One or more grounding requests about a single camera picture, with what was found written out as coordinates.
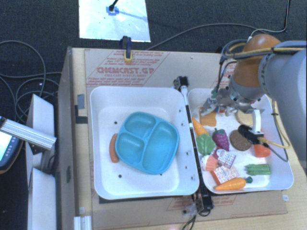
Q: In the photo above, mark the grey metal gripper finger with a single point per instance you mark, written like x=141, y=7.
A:
x=213, y=102
x=205, y=109

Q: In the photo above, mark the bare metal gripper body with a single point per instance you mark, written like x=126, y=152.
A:
x=226, y=99

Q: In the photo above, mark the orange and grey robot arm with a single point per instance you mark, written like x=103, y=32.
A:
x=283, y=80

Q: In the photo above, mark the red and white small packet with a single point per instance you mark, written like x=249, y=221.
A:
x=221, y=109

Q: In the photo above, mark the orange toy bread slice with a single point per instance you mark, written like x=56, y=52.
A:
x=208, y=120

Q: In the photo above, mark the small orange toy carrot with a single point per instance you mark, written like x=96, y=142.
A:
x=199, y=127

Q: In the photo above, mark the thin black and white rod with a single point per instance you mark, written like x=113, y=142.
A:
x=192, y=130

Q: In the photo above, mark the purple toy grapes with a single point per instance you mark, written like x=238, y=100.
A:
x=221, y=139

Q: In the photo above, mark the green toy lettuce leaf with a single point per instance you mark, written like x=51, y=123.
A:
x=205, y=144

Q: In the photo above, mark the brown round toy biscuit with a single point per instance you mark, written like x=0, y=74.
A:
x=238, y=141

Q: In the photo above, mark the small white printed carton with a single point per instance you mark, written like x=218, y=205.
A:
x=226, y=158

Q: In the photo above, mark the pink and white toy cup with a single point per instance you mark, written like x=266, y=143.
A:
x=208, y=163

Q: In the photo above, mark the orange-red toy pepper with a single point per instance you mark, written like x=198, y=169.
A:
x=261, y=151

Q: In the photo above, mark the brown cardboard board red print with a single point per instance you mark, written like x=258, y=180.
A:
x=156, y=66

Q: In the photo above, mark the blue divided plate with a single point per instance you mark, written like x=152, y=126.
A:
x=148, y=142

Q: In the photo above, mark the orange and white printed carton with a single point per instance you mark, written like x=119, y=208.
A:
x=224, y=174

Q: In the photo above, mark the green toy asparagus bundle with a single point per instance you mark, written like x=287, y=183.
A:
x=257, y=169

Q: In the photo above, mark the large orange toy carrot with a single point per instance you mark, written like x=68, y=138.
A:
x=231, y=184

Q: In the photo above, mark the white plastic tray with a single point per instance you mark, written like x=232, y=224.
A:
x=278, y=176
x=108, y=176

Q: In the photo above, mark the orange-red toy sausage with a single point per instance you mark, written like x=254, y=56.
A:
x=113, y=150

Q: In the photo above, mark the black cylinder on white bracket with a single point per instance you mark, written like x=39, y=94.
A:
x=249, y=133

